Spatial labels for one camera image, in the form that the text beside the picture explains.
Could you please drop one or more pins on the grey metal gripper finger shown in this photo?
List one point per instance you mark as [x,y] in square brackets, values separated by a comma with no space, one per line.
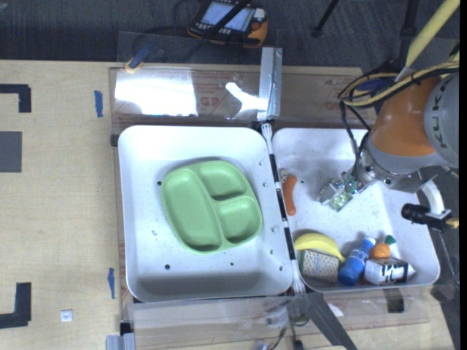
[341,200]
[329,190]

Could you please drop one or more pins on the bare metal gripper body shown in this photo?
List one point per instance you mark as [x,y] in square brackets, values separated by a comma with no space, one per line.
[365,178]

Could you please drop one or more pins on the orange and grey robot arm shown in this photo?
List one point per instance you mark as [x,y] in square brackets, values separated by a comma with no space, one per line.
[405,130]

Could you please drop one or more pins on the orange carrot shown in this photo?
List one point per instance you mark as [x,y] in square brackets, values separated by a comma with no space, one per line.
[290,195]

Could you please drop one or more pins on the small beige round object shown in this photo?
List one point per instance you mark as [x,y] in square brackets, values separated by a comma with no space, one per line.
[283,174]

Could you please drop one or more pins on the yellow banana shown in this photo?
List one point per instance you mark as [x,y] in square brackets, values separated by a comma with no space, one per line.
[315,242]

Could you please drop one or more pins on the white plastic tray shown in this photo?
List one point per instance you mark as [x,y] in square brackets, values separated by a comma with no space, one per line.
[153,202]
[379,232]

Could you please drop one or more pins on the orange fruit green top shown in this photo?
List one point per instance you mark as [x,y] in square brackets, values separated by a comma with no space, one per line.
[380,251]

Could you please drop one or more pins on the blue bottle white cap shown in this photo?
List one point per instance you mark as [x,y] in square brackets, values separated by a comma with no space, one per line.
[354,264]

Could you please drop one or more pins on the white carton black print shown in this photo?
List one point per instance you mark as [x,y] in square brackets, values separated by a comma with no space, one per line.
[386,271]

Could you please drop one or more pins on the green divided plate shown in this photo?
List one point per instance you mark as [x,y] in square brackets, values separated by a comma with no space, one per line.
[204,210]

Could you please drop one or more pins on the black cylinder on white bracket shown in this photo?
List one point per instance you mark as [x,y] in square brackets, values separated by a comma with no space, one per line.
[425,213]

